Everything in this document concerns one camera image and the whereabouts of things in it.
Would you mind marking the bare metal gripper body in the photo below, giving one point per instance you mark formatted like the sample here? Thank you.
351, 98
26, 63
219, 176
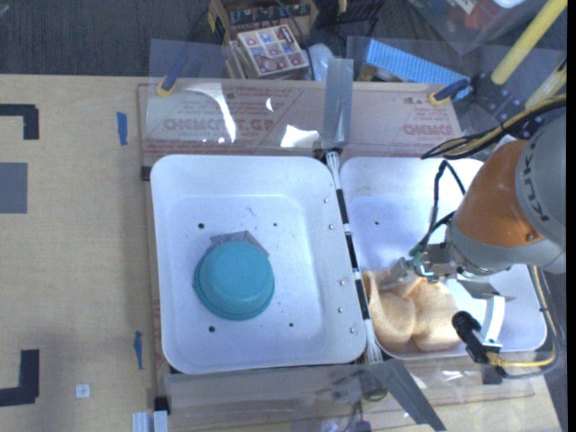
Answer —
436, 263

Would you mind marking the pale orange cloth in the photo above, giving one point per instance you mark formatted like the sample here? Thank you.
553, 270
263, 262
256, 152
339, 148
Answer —
405, 317

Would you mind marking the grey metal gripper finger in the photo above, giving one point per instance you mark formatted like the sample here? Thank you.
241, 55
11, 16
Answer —
398, 271

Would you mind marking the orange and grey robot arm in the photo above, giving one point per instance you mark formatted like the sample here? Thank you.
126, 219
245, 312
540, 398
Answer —
495, 205

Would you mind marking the black cylinder on white bracket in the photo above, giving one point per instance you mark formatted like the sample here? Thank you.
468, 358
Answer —
469, 331

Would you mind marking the white plastic tray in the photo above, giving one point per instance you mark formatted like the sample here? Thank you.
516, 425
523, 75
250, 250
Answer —
396, 205
252, 187

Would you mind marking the brown cardboard board red print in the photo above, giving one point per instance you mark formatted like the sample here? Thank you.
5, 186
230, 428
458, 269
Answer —
252, 124

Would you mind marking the teal bowl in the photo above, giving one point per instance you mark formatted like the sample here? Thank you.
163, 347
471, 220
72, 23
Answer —
234, 281

